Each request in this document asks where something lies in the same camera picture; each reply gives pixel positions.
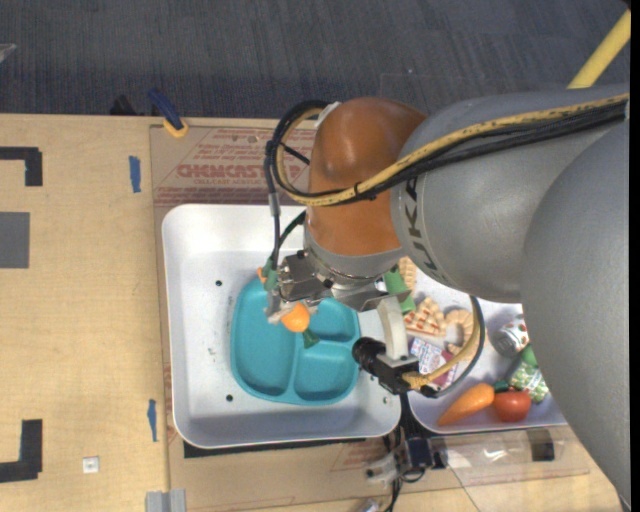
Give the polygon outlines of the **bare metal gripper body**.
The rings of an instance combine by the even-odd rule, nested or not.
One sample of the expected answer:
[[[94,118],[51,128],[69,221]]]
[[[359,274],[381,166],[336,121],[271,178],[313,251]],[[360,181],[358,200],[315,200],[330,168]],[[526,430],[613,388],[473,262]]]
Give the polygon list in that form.
[[[357,311],[375,309],[395,292],[379,288],[380,273],[364,271],[348,272],[336,265],[329,265],[311,251],[298,251],[284,258],[279,268],[279,290],[283,300],[306,301],[309,304],[333,298]]]

